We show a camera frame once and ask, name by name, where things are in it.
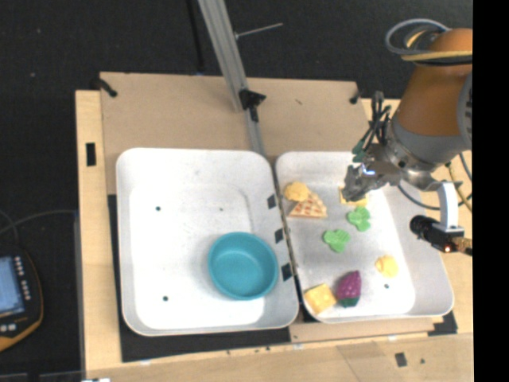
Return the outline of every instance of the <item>black clip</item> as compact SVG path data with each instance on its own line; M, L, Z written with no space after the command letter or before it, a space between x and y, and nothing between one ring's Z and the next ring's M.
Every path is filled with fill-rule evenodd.
M243 89L240 91L239 97L243 110L246 111L249 109L251 120L253 122L258 122L258 112L256 111L256 107L265 100L266 96L261 93Z
M357 91L357 93L352 98L350 98L350 103L352 105L355 105L361 98L362 94L363 94L362 91Z
M115 98L118 93L116 90L114 90L108 82L106 82L105 80L102 80L101 78L99 77L96 77L94 79L92 79L90 81L90 89L94 89L94 90L101 90L101 89L104 89L109 96L111 96L112 98Z

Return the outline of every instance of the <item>yellow toy cheese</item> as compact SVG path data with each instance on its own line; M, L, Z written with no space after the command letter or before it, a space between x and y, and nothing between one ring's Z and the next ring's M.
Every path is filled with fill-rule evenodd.
M364 198L361 198L358 201L347 201L343 197L343 194L341 192L342 190L343 190L343 188L339 187L339 191L340 191L340 203L341 204L352 205L352 206L355 206L355 207L365 207L367 205L367 194L364 196Z
M336 297L325 283L306 291L304 299L311 306L314 314L319 314L337 303Z
M396 259L390 255L385 255L377 259L376 268L385 277L395 277L399 272Z
M285 197L290 201L304 201L309 196L309 188L303 182L295 181L285 188Z

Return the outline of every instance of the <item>teal bowl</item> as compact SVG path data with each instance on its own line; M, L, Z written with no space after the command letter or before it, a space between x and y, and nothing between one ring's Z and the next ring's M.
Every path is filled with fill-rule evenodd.
M276 285L278 260L270 246L257 236L230 232L210 248L208 272L221 293L237 300L253 300Z

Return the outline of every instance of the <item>wooden table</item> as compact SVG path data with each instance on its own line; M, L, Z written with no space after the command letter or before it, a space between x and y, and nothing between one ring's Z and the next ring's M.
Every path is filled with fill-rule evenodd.
M111 98L105 91L76 92L87 377L187 381L203 380L205 374L210 381L336 380L338 376L380 380L377 375L389 378L384 380L473 378L472 258L460 254L443 256L455 294L457 334L428 337L443 318L383 320L360 326L305 323L299 317L290 326L289 344L122 362L107 207L107 195L115 191L116 158L134 146L248 150L249 143L243 115L231 109L220 77L104 72L101 78L118 96ZM356 94L355 83L248 81L252 90L267 95L258 111L269 159L289 150L350 150L367 127L369 100L349 103ZM397 107L398 101L389 102ZM192 134L185 129L168 134L168 126L176 123L192 128ZM211 123L216 126L212 135ZM306 135L296 134L304 131ZM464 179L459 160L453 165ZM437 172L438 177L448 178L447 174L445 169ZM425 194L424 201L433 203L433 197ZM460 225L472 237L472 215L465 207L460 209ZM394 360L401 352L407 361L404 367ZM370 375L371 366L378 372ZM449 379L442 379L445 366Z

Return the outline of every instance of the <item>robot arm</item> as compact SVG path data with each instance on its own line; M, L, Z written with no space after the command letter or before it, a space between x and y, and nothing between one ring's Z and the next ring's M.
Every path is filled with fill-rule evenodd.
M413 29L404 38L405 48L396 49L391 38L409 25ZM429 47L419 48L422 44ZM342 195L357 201L401 180L421 191L438 191L441 221L416 217L410 229L442 251L465 251L459 246L464 231L457 226L461 183L437 181L432 173L472 149L472 31L410 20L387 33L386 45L417 67L392 118L383 94L375 93L370 127L352 151L358 164L348 167Z

